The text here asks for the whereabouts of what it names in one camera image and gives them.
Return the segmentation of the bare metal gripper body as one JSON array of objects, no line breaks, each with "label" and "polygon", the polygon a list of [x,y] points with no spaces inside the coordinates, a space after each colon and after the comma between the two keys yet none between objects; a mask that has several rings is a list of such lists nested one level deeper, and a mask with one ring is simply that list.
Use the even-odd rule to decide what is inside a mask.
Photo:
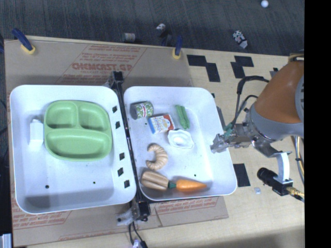
[{"label": "bare metal gripper body", "polygon": [[225,128],[225,144],[228,147],[247,148],[258,139],[257,134],[248,124],[228,124]]}]

